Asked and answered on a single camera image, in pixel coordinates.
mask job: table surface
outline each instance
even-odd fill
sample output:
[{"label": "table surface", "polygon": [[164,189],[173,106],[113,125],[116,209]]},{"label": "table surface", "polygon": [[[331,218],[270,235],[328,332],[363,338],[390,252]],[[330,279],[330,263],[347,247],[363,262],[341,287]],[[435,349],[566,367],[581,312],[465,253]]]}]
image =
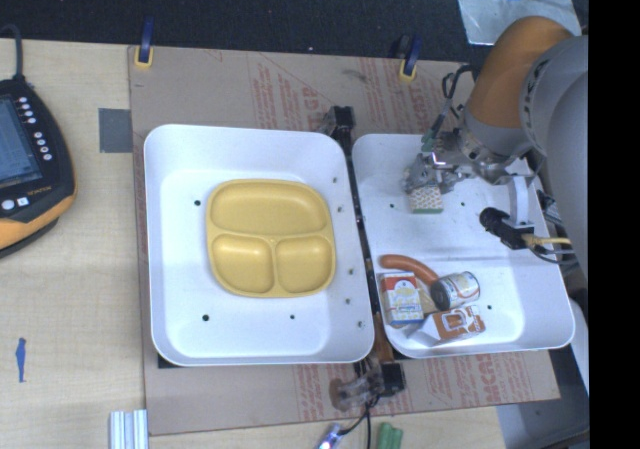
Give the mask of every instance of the table surface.
[{"label": "table surface", "polygon": [[[99,146],[99,110],[129,109],[127,46],[27,40],[23,49],[23,72],[62,127],[79,190],[51,232],[0,263],[0,447],[104,448],[110,412],[145,408],[132,155]],[[0,79],[14,72],[15,44],[3,38]],[[403,449],[504,447],[493,407],[375,417],[372,448],[382,422],[403,430]],[[311,449],[328,425],[150,437],[149,447]],[[366,441],[363,422],[340,449]]]}]

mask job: blue marker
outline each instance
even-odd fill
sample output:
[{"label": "blue marker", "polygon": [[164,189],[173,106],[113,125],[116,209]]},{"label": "blue marker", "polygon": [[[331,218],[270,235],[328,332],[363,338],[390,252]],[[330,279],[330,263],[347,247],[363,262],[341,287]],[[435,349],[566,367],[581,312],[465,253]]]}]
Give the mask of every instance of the blue marker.
[{"label": "blue marker", "polygon": [[24,383],[24,361],[27,357],[27,339],[20,337],[18,340],[18,347],[16,348],[16,360],[18,362],[18,374],[20,376],[20,383]]}]

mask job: tin can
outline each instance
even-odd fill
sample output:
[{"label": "tin can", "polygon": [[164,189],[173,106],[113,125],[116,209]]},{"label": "tin can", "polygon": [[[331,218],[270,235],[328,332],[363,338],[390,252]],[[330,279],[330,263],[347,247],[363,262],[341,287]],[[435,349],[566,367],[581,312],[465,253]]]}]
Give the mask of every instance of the tin can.
[{"label": "tin can", "polygon": [[430,293],[439,310],[450,310],[480,298],[480,284],[473,274],[463,271],[441,277]]}]

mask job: sausage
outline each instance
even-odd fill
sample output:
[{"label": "sausage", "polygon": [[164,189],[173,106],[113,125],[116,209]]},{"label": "sausage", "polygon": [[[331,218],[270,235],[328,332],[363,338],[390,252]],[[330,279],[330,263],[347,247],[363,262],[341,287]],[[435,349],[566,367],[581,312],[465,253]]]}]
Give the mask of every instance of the sausage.
[{"label": "sausage", "polygon": [[406,255],[389,253],[380,257],[380,265],[385,268],[411,271],[426,286],[438,281],[438,275],[429,266]]}]

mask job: yellow plate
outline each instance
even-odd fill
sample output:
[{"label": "yellow plate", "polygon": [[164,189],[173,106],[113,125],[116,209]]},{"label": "yellow plate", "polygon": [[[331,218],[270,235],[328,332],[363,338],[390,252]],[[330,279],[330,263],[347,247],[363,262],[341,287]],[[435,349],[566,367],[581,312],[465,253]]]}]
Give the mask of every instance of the yellow plate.
[{"label": "yellow plate", "polygon": [[207,251],[214,276],[243,296],[317,293],[335,273],[331,214],[301,182],[227,181],[207,201]]}]

